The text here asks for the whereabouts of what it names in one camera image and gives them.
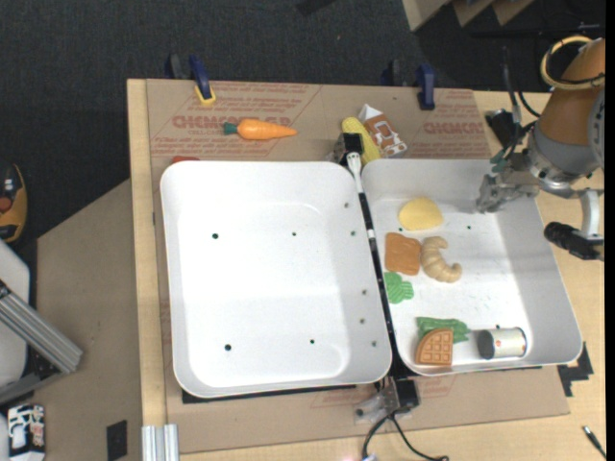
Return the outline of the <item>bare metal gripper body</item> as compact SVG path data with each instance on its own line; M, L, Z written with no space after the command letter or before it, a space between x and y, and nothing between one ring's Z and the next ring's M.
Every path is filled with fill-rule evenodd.
M541 191L566 200L580 196L573 185L594 172L594 162L573 165L565 170L555 164L528 159L492 159L491 175L495 178L495 200L509 202L519 198L534 198Z

